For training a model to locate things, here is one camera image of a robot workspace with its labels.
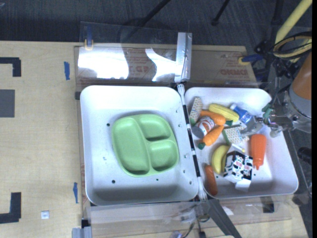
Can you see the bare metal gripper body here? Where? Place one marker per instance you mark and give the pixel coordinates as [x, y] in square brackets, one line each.
[284, 121]

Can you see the orange sausage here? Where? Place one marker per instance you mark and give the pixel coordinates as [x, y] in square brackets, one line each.
[211, 181]

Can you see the beige patterned biscuit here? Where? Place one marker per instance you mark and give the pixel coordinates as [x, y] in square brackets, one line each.
[196, 108]

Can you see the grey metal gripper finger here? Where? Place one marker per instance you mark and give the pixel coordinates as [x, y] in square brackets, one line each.
[253, 125]
[275, 133]

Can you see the green divided plate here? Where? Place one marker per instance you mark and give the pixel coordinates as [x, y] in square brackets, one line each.
[135, 145]

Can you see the beige patterned packet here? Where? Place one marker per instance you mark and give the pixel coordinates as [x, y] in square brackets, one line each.
[234, 135]

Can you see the cow print milk carton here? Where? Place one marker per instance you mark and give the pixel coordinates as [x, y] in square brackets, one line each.
[239, 168]

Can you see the black and white thin rod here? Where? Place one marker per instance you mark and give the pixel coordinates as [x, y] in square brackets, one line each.
[190, 135]

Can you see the orange carrot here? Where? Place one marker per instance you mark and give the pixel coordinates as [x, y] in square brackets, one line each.
[214, 116]
[213, 136]

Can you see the orange squeeze bottle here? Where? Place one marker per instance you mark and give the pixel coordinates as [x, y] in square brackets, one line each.
[258, 147]

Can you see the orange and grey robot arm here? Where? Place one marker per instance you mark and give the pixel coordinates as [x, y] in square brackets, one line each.
[302, 83]

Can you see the orange and white can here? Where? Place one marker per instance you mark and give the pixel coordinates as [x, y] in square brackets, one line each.
[204, 126]

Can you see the white plastic tray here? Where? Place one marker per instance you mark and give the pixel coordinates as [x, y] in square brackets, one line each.
[99, 145]
[280, 172]

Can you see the yellow corn cob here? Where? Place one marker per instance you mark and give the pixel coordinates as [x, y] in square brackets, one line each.
[224, 111]

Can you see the clear bottle blue label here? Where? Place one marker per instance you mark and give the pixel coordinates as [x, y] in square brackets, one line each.
[241, 113]

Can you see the brown cardboard board red print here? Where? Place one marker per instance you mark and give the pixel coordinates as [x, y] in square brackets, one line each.
[232, 66]

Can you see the yellow banana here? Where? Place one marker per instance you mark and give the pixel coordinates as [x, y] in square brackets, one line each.
[218, 159]

